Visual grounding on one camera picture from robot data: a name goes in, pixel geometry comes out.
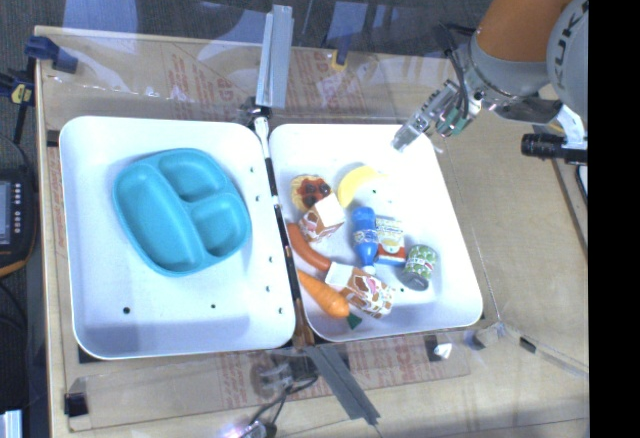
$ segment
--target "blue plastic bottle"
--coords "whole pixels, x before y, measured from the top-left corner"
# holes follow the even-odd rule
[[[351,213],[351,221],[353,249],[360,259],[362,270],[373,275],[376,272],[373,263],[378,253],[376,213],[371,207],[357,207]]]

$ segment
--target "device screen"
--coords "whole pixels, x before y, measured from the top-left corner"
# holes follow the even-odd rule
[[[10,206],[11,197],[11,182],[6,180],[0,180],[0,244],[9,244],[10,240],[10,224],[11,219],[9,213],[11,212]]]

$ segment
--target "yellow banana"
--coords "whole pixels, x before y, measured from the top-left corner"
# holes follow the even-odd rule
[[[340,205],[342,205],[343,208],[347,208],[362,184],[379,177],[386,177],[386,174],[380,173],[368,165],[358,166],[352,169],[342,177],[342,180],[340,180],[338,184],[336,196],[338,197]]]

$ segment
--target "blue divided plate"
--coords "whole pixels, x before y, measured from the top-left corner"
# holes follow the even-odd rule
[[[129,240],[156,271],[182,276],[233,255],[247,241],[247,207],[216,161],[193,148],[151,155],[123,169],[113,185]]]

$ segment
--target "green can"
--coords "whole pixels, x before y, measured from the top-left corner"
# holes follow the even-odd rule
[[[409,250],[400,281],[410,289],[427,290],[437,263],[436,250],[425,244],[416,244]]]

